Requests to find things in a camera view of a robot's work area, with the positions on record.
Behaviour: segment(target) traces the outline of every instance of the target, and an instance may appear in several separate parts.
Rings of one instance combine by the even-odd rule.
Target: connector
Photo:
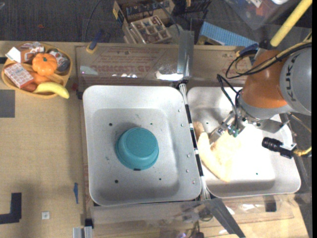
[[[204,236],[204,233],[202,233],[202,232],[198,232],[198,233],[196,233],[195,234],[195,236],[194,236],[194,238],[204,238],[205,236]]]
[[[283,143],[277,139],[265,137],[262,140],[262,146],[270,151],[279,152],[281,156],[291,159],[293,157],[293,149],[287,149]]]

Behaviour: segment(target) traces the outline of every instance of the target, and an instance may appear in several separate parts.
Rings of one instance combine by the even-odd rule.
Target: white sink basin
[[[234,100],[235,93],[230,88],[226,90]],[[194,87],[188,91],[187,97],[193,122],[200,121],[207,133],[217,128],[232,110],[220,87]],[[272,134],[251,124],[247,126],[238,135],[243,148],[236,154],[229,183],[219,180],[203,166],[207,187],[214,196],[230,198],[285,194],[294,193],[300,188],[301,179],[294,159],[263,148],[261,143],[266,136],[285,143],[291,139],[291,131],[284,126]]]
[[[183,97],[172,87],[91,86],[83,95],[89,190],[99,205],[192,200],[201,183]],[[158,140],[155,164],[134,171],[115,154],[119,136],[133,127]]]

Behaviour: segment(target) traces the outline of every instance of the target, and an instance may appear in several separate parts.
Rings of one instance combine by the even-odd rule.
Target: black cable
[[[194,224],[194,227],[193,227],[193,229],[192,229],[192,232],[191,232],[191,234],[190,234],[190,236],[188,236],[188,238],[191,238],[191,237],[193,237],[193,234],[194,234],[194,232],[195,232],[195,230],[196,230],[196,227],[198,227],[198,231],[200,231],[199,229],[199,221],[196,221],[195,222],[195,224]]]
[[[96,8],[98,7],[98,5],[102,2],[103,0],[99,0],[97,3],[96,3],[96,5],[95,5],[95,7],[93,8],[93,10],[92,10],[92,12],[90,13],[90,16],[89,16],[89,18],[88,18],[88,23],[87,23],[87,26],[86,26],[86,30],[85,30],[85,38],[84,38],[84,42],[86,41],[86,38],[87,38],[87,32],[88,32],[88,27],[89,27],[89,25],[90,25],[90,21],[91,21],[91,18],[93,17],[93,14],[94,14],[94,12],[95,12],[95,10],[96,10]]]
[[[220,88],[222,90],[222,92],[225,94],[225,96],[227,97],[227,99],[229,100],[229,102],[232,105],[233,111],[234,111],[234,117],[235,117],[235,121],[234,121],[234,126],[236,127],[236,130],[239,130],[239,116],[238,116],[238,111],[237,111],[237,107],[236,105],[232,102],[232,99],[230,98],[230,96],[228,95],[228,93],[226,92],[226,90],[224,89],[223,86],[223,80],[228,84],[228,86],[236,93],[236,99],[237,99],[237,95],[240,93],[240,91],[236,91],[233,86],[220,74],[217,74],[217,80],[220,83]]]
[[[213,215],[209,218],[209,219],[200,219],[201,221],[204,221],[204,222],[209,222],[210,220],[212,220],[213,219]]]
[[[240,96],[241,91],[242,91],[242,89],[240,89],[240,90],[237,92],[236,97],[235,97],[235,103],[234,103],[234,104],[236,105],[236,107],[239,107],[238,98],[239,98],[239,96]]]
[[[103,1],[103,0],[99,0],[99,1],[96,3],[95,7],[93,8],[92,12],[90,13],[90,16],[89,16],[89,18],[88,18],[87,27],[86,27],[86,30],[85,30],[84,42],[86,41],[86,38],[87,38],[88,27],[89,27],[89,25],[90,25],[90,21],[91,21],[91,19],[92,19],[92,17],[93,17],[93,14],[94,14],[96,8],[98,7],[98,5],[99,5],[102,1]],[[178,25],[176,24],[176,22],[175,22],[173,16],[172,16],[159,2],[157,2],[157,1],[155,1],[155,0],[151,0],[151,1],[154,1],[155,3],[157,3],[157,4],[161,7],[161,9],[162,9],[162,10],[168,15],[168,17],[172,20],[173,24],[176,25],[178,34],[180,34],[179,27],[178,27]]]
[[[263,61],[262,63],[258,64],[257,66],[255,66],[255,67],[253,67],[253,68],[251,68],[251,69],[249,69],[249,70],[247,70],[246,72],[243,72],[243,73],[236,72],[238,75],[229,77],[228,74],[229,74],[229,71],[230,71],[231,67],[232,67],[238,60],[242,60],[242,59],[244,59],[245,57],[249,57],[249,56],[246,55],[246,56],[237,57],[237,58],[229,65],[229,67],[228,67],[228,69],[227,69],[227,71],[226,71],[226,73],[225,73],[225,76],[226,76],[226,78],[228,78],[228,79],[233,79],[233,78],[238,78],[238,77],[242,77],[242,76],[248,76],[248,75],[253,75],[253,74],[259,73],[260,71],[263,71],[263,70],[269,68],[270,66],[272,66],[272,65],[275,64],[275,63],[277,63],[278,61],[280,61],[280,60],[282,60],[282,59],[288,57],[288,56],[291,55],[292,53],[297,52],[297,51],[302,50],[302,49],[305,49],[305,48],[308,48],[308,47],[311,47],[311,46],[312,46],[311,43],[303,44],[303,45],[301,45],[301,46],[299,46],[299,47],[296,47],[296,48],[294,48],[294,49],[288,51],[287,53],[285,53],[285,54],[283,54],[282,56],[280,56],[278,59],[272,61],[270,64],[268,64],[267,66],[265,66],[265,67],[263,67],[263,68],[261,68],[261,69],[259,69],[259,70],[256,70],[256,69],[259,68],[259,67],[261,67],[264,63],[270,61],[270,60],[273,59],[274,57],[269,58],[269,59]]]

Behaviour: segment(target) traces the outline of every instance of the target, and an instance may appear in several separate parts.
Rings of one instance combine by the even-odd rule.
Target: wooden countertop
[[[18,44],[0,41],[0,57]],[[68,53],[76,62],[76,47],[83,43],[46,42]],[[11,193],[22,193],[22,219],[0,225],[1,237],[69,238],[73,227],[86,217],[83,147],[81,133],[82,101],[71,86],[75,69],[67,84],[70,98],[34,98],[15,93],[15,118],[0,118],[0,214],[10,212]],[[9,89],[0,80],[0,90]],[[79,203],[73,192],[78,183]],[[308,237],[297,203],[290,198],[292,216],[287,219],[240,224],[247,237]],[[41,212],[50,219],[42,220]],[[221,228],[203,227],[205,237],[220,237]],[[98,233],[94,237],[159,237],[159,231],[116,235]]]

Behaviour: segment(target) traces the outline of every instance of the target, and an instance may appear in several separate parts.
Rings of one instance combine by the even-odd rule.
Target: blue object
[[[89,45],[89,49],[90,49],[90,50],[93,50],[93,49],[96,47],[96,45],[97,45],[99,39],[101,38],[101,36],[102,36],[104,33],[105,33],[105,32],[104,32],[103,29],[100,29],[100,30],[99,30],[99,32],[97,33],[97,35],[94,37],[93,41],[92,41],[92,42],[90,43],[90,45]]]
[[[212,40],[224,44],[225,46],[248,47],[252,44],[258,44],[256,41],[250,40],[246,37],[235,34],[207,22],[203,23],[199,36],[206,36]]]
[[[119,137],[116,155],[127,168],[136,171],[148,169],[159,157],[158,141],[149,130],[135,127]]]
[[[75,194],[75,198],[76,198],[76,204],[79,204],[78,202],[78,183],[74,183],[74,189],[73,189],[73,192]]]
[[[239,51],[240,56],[248,55],[250,53],[255,54],[258,51],[259,45],[257,43],[252,44],[251,46],[246,47],[245,49]]]

